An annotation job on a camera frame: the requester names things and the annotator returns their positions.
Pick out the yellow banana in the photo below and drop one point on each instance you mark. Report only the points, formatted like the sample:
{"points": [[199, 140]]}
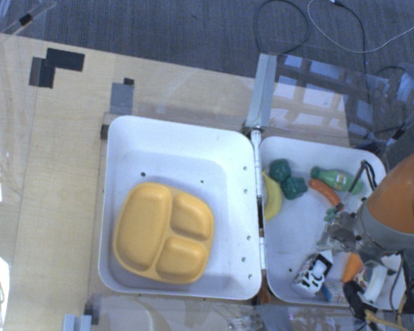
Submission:
{"points": [[273, 203]]}

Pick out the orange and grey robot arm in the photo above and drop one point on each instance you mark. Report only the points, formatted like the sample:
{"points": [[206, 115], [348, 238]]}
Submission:
{"points": [[396, 207]]}

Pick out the orange carrot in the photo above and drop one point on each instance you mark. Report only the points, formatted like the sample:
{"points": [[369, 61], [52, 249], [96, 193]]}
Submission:
{"points": [[325, 192]]}

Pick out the blue and white carton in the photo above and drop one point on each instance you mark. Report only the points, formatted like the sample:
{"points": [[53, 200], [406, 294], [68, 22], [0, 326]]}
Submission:
{"points": [[333, 293]]}

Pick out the yellow divided plate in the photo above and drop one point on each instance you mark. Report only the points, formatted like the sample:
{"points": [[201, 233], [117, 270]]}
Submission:
{"points": [[143, 224]]}

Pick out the white plastic tray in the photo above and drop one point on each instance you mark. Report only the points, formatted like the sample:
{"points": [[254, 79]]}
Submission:
{"points": [[295, 239], [193, 152]]}

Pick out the orange and white carton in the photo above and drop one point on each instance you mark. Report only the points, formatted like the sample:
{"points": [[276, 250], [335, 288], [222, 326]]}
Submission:
{"points": [[352, 268]]}

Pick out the green broccoli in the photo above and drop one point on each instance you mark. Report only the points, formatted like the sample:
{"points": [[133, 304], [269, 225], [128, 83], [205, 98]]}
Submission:
{"points": [[293, 188], [279, 170]]}

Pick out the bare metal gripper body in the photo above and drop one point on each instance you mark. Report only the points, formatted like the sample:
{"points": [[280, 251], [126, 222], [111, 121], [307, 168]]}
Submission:
{"points": [[343, 230]]}

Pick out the green bottle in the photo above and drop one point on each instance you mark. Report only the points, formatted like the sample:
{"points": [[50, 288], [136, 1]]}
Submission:
{"points": [[334, 179]]}

